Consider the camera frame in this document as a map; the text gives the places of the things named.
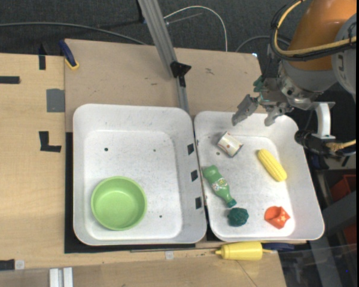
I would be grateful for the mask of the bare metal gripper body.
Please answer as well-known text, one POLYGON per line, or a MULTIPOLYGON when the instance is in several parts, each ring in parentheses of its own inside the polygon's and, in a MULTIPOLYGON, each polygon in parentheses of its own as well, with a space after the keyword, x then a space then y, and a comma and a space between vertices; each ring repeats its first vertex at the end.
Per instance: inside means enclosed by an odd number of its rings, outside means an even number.
POLYGON ((264 106, 285 106, 308 110, 321 94, 299 87, 289 77, 258 78, 258 102, 264 106))

